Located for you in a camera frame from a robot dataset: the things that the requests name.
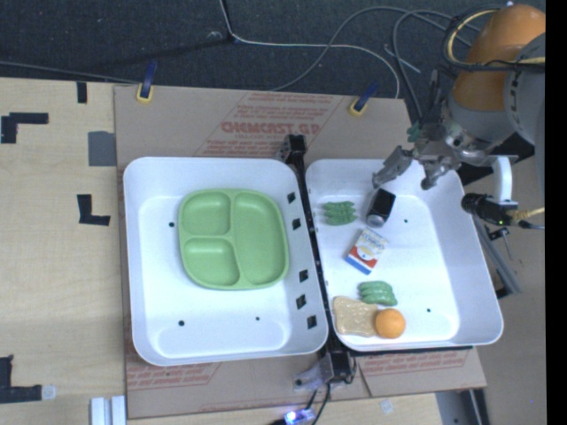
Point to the thin black rod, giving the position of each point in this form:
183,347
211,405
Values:
313,237

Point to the brown cardboard board red print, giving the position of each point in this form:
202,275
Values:
230,126

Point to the white red blue carton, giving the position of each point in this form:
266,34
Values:
367,251

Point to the black cylinder on white bracket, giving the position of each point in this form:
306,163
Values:
496,193

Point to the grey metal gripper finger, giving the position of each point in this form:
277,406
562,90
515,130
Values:
433,176
392,166

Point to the orange fruit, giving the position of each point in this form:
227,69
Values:
390,323

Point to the green divided plate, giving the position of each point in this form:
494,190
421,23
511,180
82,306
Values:
232,238

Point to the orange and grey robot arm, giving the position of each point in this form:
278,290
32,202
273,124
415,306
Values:
500,69

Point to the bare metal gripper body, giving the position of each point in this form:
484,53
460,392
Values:
443,146

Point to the green pea pods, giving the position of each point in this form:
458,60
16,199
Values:
377,292
339,213

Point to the black can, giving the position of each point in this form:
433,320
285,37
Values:
381,208

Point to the beige toast slice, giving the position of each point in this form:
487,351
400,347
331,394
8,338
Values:
352,317

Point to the white plastic tray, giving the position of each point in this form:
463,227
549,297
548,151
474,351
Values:
443,281
155,281

